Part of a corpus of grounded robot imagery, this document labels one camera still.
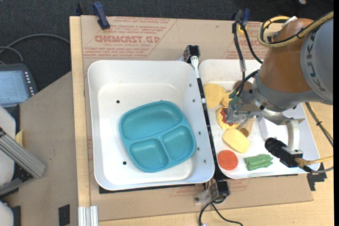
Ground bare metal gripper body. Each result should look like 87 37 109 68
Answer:
226 96 295 125

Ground yellow and red pizza slice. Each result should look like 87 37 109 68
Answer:
216 107 240 130

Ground tan toy ice cream cone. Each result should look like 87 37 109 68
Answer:
237 117 255 138

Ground white plastic tray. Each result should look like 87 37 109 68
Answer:
198 59 321 180
87 60 216 191

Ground yellow oval toy potato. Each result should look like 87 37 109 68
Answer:
221 128 251 154

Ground brown round toy food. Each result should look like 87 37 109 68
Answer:
233 80 254 92

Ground yellow toy bread slice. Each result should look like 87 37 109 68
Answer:
203 83 226 110

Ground thin black and white rod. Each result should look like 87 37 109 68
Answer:
191 55 219 183

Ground green toy beans bundle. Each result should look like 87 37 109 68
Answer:
244 153 274 171

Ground orange round toy slice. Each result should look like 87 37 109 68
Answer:
217 150 239 171

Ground blue divided plate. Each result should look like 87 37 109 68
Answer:
119 100 197 173

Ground brown cardboard board red print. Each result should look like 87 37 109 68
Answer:
81 15 315 222

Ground black cylinder on white bracket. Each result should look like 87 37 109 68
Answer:
264 119 304 168

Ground black block with thin wires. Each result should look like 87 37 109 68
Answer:
182 44 201 64
216 180 230 197

